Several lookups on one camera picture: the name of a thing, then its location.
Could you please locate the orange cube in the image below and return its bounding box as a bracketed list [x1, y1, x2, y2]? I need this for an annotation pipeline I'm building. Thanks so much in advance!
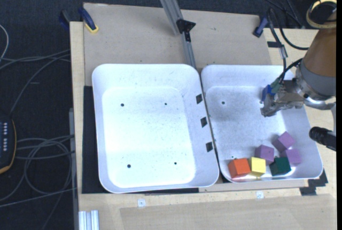
[227, 157, 252, 179]

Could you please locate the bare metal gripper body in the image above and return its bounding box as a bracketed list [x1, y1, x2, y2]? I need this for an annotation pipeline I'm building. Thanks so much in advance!
[273, 78, 310, 111]

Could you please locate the brown cardboard board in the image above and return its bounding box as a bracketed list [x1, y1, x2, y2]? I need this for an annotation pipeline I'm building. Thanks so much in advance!
[82, 2, 308, 193]

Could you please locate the white plastic tray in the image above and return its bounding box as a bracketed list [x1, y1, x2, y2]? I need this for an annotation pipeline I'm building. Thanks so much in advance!
[91, 63, 221, 194]
[200, 64, 324, 184]

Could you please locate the purple cube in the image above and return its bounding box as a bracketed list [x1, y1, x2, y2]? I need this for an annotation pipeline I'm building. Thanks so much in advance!
[254, 144, 275, 163]
[280, 148, 303, 166]
[271, 131, 296, 153]

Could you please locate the green cube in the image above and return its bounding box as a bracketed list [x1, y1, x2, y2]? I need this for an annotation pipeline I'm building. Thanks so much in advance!
[269, 156, 292, 177]

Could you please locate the black cylinder on white bracket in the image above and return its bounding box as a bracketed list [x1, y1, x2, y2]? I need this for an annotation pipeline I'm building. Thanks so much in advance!
[303, 95, 337, 152]

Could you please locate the yellow cube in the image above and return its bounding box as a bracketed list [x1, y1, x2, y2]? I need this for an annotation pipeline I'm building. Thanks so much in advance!
[248, 156, 267, 175]

